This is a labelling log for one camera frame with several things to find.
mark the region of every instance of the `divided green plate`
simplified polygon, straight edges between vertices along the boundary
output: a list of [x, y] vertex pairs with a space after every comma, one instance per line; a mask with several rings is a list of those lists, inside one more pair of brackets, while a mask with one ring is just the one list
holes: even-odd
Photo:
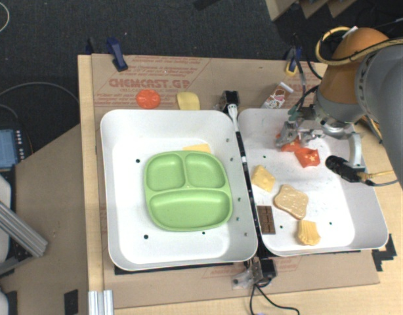
[[197, 231], [224, 224], [232, 196], [222, 163], [206, 152], [152, 156], [144, 168], [146, 204], [152, 220], [170, 231]]

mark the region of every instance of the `white tray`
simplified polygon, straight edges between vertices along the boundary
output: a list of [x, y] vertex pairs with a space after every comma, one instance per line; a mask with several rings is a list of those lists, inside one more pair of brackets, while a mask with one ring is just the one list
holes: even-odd
[[[108, 247], [124, 270], [246, 261], [257, 235], [234, 126], [218, 111], [113, 110], [101, 121]], [[208, 143], [222, 162], [232, 192], [230, 220], [196, 232], [162, 230], [146, 207], [146, 161], [161, 152]]]
[[[348, 141], [328, 136], [311, 141], [308, 147], [318, 149], [321, 163], [302, 168], [294, 153], [281, 152], [275, 145], [287, 118], [287, 110], [268, 109], [244, 110], [238, 118], [250, 173], [263, 165], [276, 178], [271, 193], [253, 186], [256, 204], [272, 206], [276, 234], [262, 235], [267, 249], [275, 255], [291, 256], [383, 247], [388, 231], [375, 190], [349, 183], [325, 166], [330, 155], [349, 159]], [[274, 206], [273, 198], [283, 184], [308, 195], [305, 220], [317, 223], [321, 236], [317, 245], [300, 244], [295, 236], [297, 219]]]

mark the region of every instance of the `wooden table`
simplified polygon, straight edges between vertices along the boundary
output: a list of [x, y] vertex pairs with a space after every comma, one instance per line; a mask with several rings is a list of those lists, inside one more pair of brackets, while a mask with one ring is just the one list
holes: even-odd
[[[91, 56], [79, 56], [78, 68], [89, 291], [103, 291], [105, 288], [95, 154], [96, 131]], [[391, 165], [382, 145], [378, 144], [376, 138], [367, 129], [363, 127], [359, 129], [363, 133], [364, 157], [369, 172], [390, 169]], [[403, 191], [399, 185], [395, 184], [376, 188], [376, 192], [397, 253], [393, 261], [383, 262], [383, 272], [379, 273], [381, 283], [272, 295], [271, 299], [275, 303], [294, 306], [302, 315], [403, 314]], [[194, 292], [197, 293], [197, 286], [194, 286]], [[256, 313], [292, 313], [274, 308], [263, 297], [258, 296], [254, 297], [253, 307]], [[249, 298], [236, 297], [127, 308], [116, 310], [116, 314], [249, 314]]]

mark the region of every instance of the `black bracket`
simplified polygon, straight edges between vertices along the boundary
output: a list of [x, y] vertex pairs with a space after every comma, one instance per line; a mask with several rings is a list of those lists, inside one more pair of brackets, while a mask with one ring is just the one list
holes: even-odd
[[378, 249], [372, 250], [373, 261], [378, 272], [383, 271], [383, 261], [394, 260], [395, 256], [397, 256], [397, 252], [394, 243], [392, 242], [391, 234], [389, 234], [388, 242], [385, 244], [385, 251], [380, 251]]

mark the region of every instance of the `black floor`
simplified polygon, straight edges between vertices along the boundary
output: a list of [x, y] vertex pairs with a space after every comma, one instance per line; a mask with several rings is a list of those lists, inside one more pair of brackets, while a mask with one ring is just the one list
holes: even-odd
[[[282, 59], [294, 33], [311, 57], [335, 26], [378, 27], [403, 17], [403, 0], [358, 0], [337, 18], [321, 8], [305, 19], [298, 5], [272, 22], [265, 0], [0, 0], [11, 21], [0, 33], [0, 92], [21, 83], [56, 83], [77, 95], [77, 55], [93, 37], [104, 51], [114, 36], [125, 54]], [[0, 7], [0, 27], [6, 14]], [[380, 28], [403, 36], [403, 22]], [[0, 97], [27, 128], [34, 150], [79, 123], [74, 99], [51, 86], [24, 87]], [[0, 108], [0, 122], [13, 121]]]

